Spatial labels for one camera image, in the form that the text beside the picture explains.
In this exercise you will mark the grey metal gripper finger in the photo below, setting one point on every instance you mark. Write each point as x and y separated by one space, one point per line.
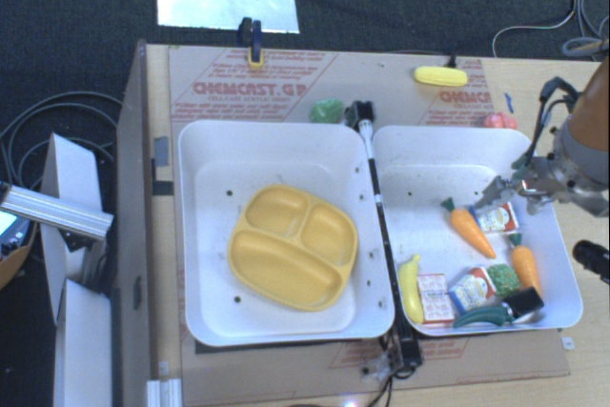
534 201
496 189

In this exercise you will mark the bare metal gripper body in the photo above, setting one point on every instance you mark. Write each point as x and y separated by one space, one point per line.
567 183

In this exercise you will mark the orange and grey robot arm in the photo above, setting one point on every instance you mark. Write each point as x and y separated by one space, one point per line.
593 109

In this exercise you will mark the red and white carton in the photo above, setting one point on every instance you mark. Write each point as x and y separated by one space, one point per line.
498 218

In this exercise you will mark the orange carrot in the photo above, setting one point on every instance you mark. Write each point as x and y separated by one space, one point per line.
525 264
469 229

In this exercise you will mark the pink toy food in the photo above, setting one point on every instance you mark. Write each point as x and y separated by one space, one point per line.
499 121

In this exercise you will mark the white plastic tray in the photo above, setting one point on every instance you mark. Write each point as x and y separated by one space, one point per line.
429 224
214 300

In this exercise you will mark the green broccoli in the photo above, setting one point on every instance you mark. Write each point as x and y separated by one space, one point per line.
503 279

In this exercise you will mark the blue and white carton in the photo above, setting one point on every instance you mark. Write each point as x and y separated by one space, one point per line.
472 290

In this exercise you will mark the thin black and white rod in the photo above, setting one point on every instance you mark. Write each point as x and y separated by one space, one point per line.
380 205

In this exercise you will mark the red and white packet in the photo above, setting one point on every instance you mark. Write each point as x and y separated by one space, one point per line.
434 298

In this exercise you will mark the yellow corn cob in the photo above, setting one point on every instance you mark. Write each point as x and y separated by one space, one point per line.
441 76

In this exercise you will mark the green cucumber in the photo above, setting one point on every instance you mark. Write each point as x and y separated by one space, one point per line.
479 317

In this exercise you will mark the yellow banana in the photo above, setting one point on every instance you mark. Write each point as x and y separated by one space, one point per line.
410 288

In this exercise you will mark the green lettuce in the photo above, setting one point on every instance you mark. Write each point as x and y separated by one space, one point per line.
327 110

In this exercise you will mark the yellow divided plate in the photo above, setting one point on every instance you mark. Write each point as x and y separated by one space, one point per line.
290 252

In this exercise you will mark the brown cardboard board red print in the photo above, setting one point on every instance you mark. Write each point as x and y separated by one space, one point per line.
286 81

